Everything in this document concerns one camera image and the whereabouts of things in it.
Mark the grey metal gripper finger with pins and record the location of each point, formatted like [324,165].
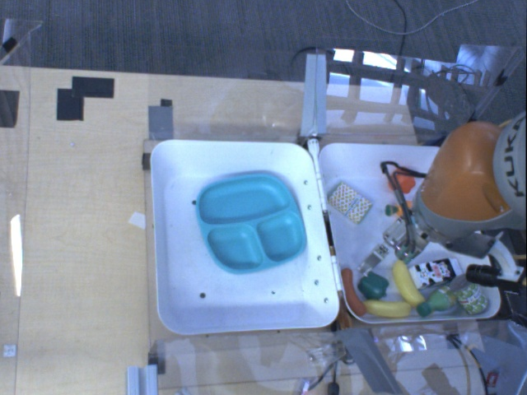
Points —
[374,258]

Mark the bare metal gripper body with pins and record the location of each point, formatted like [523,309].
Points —
[401,237]

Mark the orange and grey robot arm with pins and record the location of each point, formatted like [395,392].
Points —
[461,179]

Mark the white plastic tray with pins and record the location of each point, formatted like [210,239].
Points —
[354,241]
[247,303]

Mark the green bell pepper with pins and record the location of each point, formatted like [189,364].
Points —
[372,286]

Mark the small green and yellow toy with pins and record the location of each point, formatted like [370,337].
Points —
[391,210]

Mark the red sausage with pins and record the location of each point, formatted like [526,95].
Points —
[352,290]

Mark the yellow banana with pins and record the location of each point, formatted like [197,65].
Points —
[389,308]
[405,282]

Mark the black and white carton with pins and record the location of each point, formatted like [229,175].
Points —
[436,272]

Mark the orange toy vegetable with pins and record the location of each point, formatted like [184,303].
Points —
[405,183]

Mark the green bottle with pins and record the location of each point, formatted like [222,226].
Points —
[438,300]

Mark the green patterned can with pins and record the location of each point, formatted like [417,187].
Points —
[473,299]

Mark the blue divided plate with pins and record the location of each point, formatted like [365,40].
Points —
[247,220]

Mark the black cylinder on white bracket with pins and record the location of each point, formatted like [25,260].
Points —
[488,276]

